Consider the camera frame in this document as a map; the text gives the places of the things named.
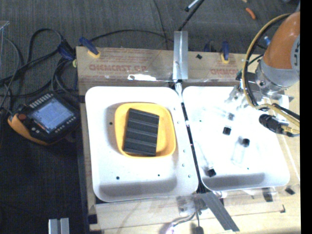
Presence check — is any yellow plate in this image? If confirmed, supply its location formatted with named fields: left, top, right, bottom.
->
left=114, top=102, right=176, bottom=158

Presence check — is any white plastic tray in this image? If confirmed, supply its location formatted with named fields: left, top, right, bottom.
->
left=84, top=86, right=199, bottom=203
left=182, top=85, right=291, bottom=193

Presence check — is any brown cardboard board red print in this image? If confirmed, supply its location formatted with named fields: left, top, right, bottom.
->
left=75, top=46, right=301, bottom=232

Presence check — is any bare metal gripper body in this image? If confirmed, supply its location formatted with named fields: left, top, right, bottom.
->
left=239, top=70, right=295, bottom=105

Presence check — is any clear plastic bottle black cap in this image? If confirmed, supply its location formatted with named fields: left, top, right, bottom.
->
left=211, top=111, right=232, bottom=136
left=194, top=141, right=217, bottom=178
left=219, top=107, right=235, bottom=121
left=230, top=137, right=251, bottom=165

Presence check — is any black ribbed rectangular block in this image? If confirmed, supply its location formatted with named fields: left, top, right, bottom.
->
left=122, top=108, right=160, bottom=156

